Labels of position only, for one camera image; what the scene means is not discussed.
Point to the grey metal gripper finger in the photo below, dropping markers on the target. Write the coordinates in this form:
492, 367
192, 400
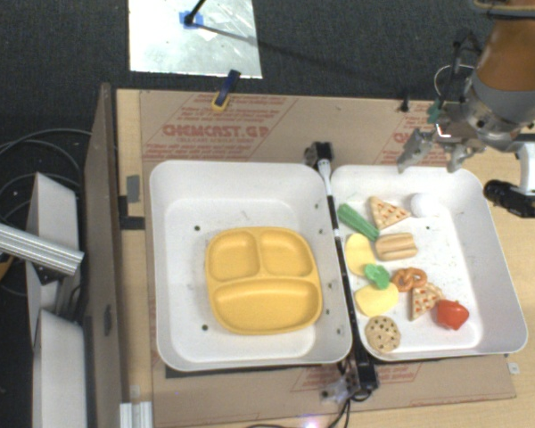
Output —
414, 150
458, 156

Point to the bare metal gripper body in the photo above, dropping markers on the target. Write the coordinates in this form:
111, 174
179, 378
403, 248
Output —
466, 127

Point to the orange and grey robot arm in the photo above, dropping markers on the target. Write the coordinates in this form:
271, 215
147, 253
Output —
512, 47

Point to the white toy egg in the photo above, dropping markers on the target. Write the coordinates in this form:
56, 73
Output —
423, 204

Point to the toy pizza slice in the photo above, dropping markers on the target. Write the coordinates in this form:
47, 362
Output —
422, 303
385, 213

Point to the green toy celery stick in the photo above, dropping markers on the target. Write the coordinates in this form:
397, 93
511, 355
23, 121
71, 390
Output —
356, 222

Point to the toy sausage in bun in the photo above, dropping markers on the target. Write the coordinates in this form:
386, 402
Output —
396, 246

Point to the white plastic tray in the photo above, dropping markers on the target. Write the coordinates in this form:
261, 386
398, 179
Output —
463, 257
183, 257

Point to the yellow toy potato slice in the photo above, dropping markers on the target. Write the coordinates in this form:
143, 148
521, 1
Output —
359, 252
376, 302

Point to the thin black and white rod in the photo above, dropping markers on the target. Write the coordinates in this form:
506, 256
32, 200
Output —
338, 243

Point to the brown toy pretzel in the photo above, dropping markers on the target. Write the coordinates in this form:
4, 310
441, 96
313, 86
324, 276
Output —
409, 279

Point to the green toy broccoli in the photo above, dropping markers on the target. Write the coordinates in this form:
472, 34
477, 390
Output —
376, 276

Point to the brown cardboard board red print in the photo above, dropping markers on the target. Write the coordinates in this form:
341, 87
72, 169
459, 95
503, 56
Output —
258, 123

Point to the red toy pepper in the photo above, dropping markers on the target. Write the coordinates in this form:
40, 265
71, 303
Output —
452, 315

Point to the chocolate chip toy biscuit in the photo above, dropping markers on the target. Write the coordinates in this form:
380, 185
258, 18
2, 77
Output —
382, 334

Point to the yellow divided plate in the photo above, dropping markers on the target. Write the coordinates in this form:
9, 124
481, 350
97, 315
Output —
263, 301

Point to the black cylinder on white bracket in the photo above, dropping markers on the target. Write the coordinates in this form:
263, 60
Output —
528, 167

